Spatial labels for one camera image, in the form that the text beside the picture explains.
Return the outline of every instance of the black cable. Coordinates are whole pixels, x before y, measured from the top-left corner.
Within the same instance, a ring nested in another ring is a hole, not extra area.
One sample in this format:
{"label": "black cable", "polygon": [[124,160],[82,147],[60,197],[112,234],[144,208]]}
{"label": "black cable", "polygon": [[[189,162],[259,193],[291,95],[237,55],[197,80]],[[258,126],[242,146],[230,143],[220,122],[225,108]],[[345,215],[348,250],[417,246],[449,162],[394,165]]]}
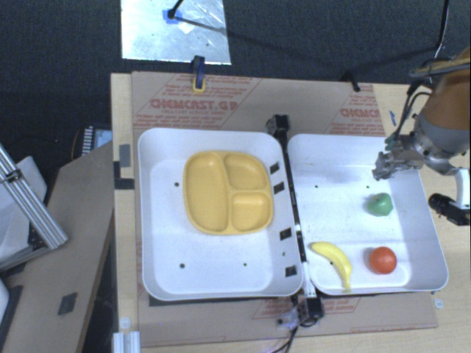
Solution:
{"label": "black cable", "polygon": [[397,126],[397,129],[394,131],[394,139],[396,140],[399,137],[400,130],[403,128],[403,124],[406,121],[407,117],[411,113],[412,106],[414,106],[415,101],[419,96],[429,96],[429,92],[421,91],[420,93],[417,93],[411,100],[411,95],[409,95],[406,99],[406,103],[404,104],[403,108],[403,114],[400,117],[400,122],[399,125]]}
{"label": "black cable", "polygon": [[442,23],[440,26],[439,40],[435,45],[436,47],[435,57],[439,56],[439,52],[442,50],[442,47],[443,47],[443,41],[445,40],[445,31],[447,29],[447,24],[448,24],[448,16],[450,13],[449,8],[450,8],[450,0],[445,0],[443,2]]}
{"label": "black cable", "polygon": [[278,348],[277,350],[274,350],[271,353],[279,353],[284,349],[286,349],[284,351],[284,353],[288,353],[289,349],[291,348],[291,345],[293,343],[294,336],[296,335],[297,329],[298,329],[298,327],[293,328],[293,330],[291,331],[291,336],[289,337],[288,341],[286,341],[282,346],[280,346],[280,348]]}
{"label": "black cable", "polygon": [[312,319],[313,321],[309,322],[308,321],[304,321],[300,324],[300,326],[302,328],[311,328],[314,324],[317,323],[318,319]]}

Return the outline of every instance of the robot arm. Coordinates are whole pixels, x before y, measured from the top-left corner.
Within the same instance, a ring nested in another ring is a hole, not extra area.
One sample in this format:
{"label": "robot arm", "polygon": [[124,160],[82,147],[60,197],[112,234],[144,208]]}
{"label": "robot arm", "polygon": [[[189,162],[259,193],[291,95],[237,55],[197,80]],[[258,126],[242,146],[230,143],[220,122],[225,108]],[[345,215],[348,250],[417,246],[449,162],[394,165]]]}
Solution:
{"label": "robot arm", "polygon": [[435,63],[411,72],[412,76],[431,74],[442,74],[442,77],[425,106],[415,115],[413,131],[400,135],[415,98],[421,94],[412,98],[421,82],[414,82],[409,88],[398,130],[386,139],[386,153],[379,153],[373,177],[388,179],[397,171],[418,169],[424,164],[441,175],[453,175],[458,182],[457,202],[435,194],[429,204],[439,213],[450,209],[455,214],[458,208],[463,218],[449,219],[456,224],[470,224],[470,173],[450,164],[450,158],[470,148],[470,48],[450,62]]}

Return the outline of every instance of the wire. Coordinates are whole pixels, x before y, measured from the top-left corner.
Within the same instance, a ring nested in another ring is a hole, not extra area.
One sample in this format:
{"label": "wire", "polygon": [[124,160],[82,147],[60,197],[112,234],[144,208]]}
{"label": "wire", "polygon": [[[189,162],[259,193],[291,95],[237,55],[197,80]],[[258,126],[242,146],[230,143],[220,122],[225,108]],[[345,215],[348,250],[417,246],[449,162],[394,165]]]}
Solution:
{"label": "wire", "polygon": [[404,104],[403,108],[403,114],[400,117],[400,122],[399,125],[397,126],[397,129],[394,131],[394,139],[396,140],[399,137],[400,130],[403,128],[403,124],[406,121],[407,117],[411,113],[412,106],[414,106],[415,101],[417,100],[418,97],[420,96],[429,96],[429,92],[421,91],[414,95],[414,97],[411,100],[411,95],[409,95],[406,99],[406,103]]}
{"label": "wire", "polygon": [[293,330],[291,331],[291,336],[289,337],[288,341],[286,341],[282,346],[280,346],[280,348],[278,348],[277,350],[274,350],[271,353],[279,353],[283,351],[284,349],[285,350],[283,351],[283,353],[288,353],[293,343],[294,336],[296,335],[297,329],[298,327],[293,328]]}
{"label": "wire", "polygon": [[318,319],[312,319],[313,321],[311,323],[308,323],[307,321],[304,321],[300,324],[302,328],[311,328],[315,323],[317,323]]}
{"label": "wire", "polygon": [[74,137],[74,142],[72,143],[71,161],[75,160],[74,152],[75,152],[75,146],[77,144],[77,138],[79,138],[79,133],[80,133],[80,129],[77,130],[77,133],[75,134],[75,137]]}
{"label": "wire", "polygon": [[439,56],[439,52],[442,50],[442,47],[443,47],[443,42],[445,40],[445,33],[447,31],[449,13],[450,13],[450,0],[445,0],[443,2],[442,24],[440,26],[439,41],[436,44],[435,57]]}

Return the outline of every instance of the metal bracket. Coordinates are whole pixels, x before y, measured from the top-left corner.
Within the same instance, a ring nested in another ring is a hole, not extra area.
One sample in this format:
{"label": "metal bracket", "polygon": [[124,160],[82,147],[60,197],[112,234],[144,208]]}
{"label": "metal bracket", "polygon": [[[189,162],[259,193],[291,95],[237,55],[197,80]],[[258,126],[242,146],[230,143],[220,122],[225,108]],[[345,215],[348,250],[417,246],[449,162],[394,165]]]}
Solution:
{"label": "metal bracket", "polygon": [[5,182],[9,182],[9,183],[14,182],[15,180],[20,179],[22,176],[23,176],[23,173],[21,172],[21,170],[19,168],[16,168],[12,172],[5,175],[5,177],[2,180],[0,180],[0,184],[5,183]]}
{"label": "metal bracket", "polygon": [[190,72],[194,75],[193,92],[203,93],[206,89],[205,57],[195,56],[190,64]]}
{"label": "metal bracket", "polygon": [[456,180],[456,204],[460,209],[470,208],[470,170],[460,168],[455,173]]}
{"label": "metal bracket", "polygon": [[297,304],[287,313],[278,316],[278,329],[290,329],[298,327],[308,318],[307,307],[305,304]]}
{"label": "metal bracket", "polygon": [[[286,177],[288,178],[288,187],[289,193],[291,196],[291,206],[293,208],[293,216],[294,216],[294,224],[296,229],[296,237],[298,241],[298,248],[300,250],[300,258],[302,263],[302,270],[304,271],[304,283],[302,285],[302,289],[305,294],[304,298],[304,310],[306,311],[305,319],[310,319],[317,321],[322,316],[324,316],[324,310],[322,308],[321,299],[316,294],[316,288],[311,282],[309,278],[309,270],[308,270],[308,262],[306,260],[306,254],[304,250],[304,240],[302,239],[302,230],[301,230],[301,223],[300,223],[300,214],[297,209],[297,201],[296,201],[296,193],[294,190],[294,182],[293,182],[293,175],[291,172],[291,164],[289,162],[289,155],[288,155],[288,134],[287,132],[290,129],[289,124],[289,117],[287,115],[273,115],[267,122],[265,126],[265,132],[269,135],[273,136],[277,139],[277,141],[281,145],[281,149],[283,151],[283,159],[285,161],[285,168],[286,168]],[[297,305],[292,311],[283,315],[281,317],[281,322],[279,324],[285,327],[292,327],[294,312],[297,310],[299,305]],[[304,317],[299,316],[299,324],[303,323]]]}
{"label": "metal bracket", "polygon": [[121,163],[120,161],[113,162],[113,173],[115,179],[115,190],[134,190],[134,179],[121,178]]}
{"label": "metal bracket", "polygon": [[113,353],[140,353],[141,334],[133,331],[113,333]]}

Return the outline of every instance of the wooden table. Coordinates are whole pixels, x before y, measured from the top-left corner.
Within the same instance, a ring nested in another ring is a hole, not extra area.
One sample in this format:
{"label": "wooden table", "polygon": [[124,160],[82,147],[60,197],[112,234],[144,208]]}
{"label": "wooden table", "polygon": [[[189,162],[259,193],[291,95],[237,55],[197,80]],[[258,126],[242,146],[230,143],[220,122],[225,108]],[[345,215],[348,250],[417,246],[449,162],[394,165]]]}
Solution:
{"label": "wooden table", "polygon": [[69,239],[4,280],[23,287],[4,353],[82,351],[111,241],[111,160],[109,143],[60,169],[48,211]]}
{"label": "wooden table", "polygon": [[[386,134],[393,131],[390,110],[401,111],[407,85],[373,85]],[[119,161],[121,143],[132,142],[131,76],[112,76],[113,158]],[[425,101],[417,101],[417,111]],[[411,130],[411,122],[403,132]],[[455,165],[469,167],[470,156],[454,159]],[[134,164],[121,167],[121,178],[133,178]],[[428,168],[421,170],[427,196],[443,193],[456,196],[452,177],[439,176]],[[138,330],[138,305],[135,256],[134,194],[127,190],[115,192],[116,252],[118,272],[118,315],[121,332]],[[433,219],[447,261],[450,279],[447,286],[433,298],[442,302],[436,310],[439,327],[396,332],[375,332],[295,338],[290,352],[466,352],[471,346],[471,279],[470,228],[457,227],[433,213]],[[252,340],[234,343],[209,343],[188,346],[145,348],[144,353],[160,352],[270,352],[284,340]]]}

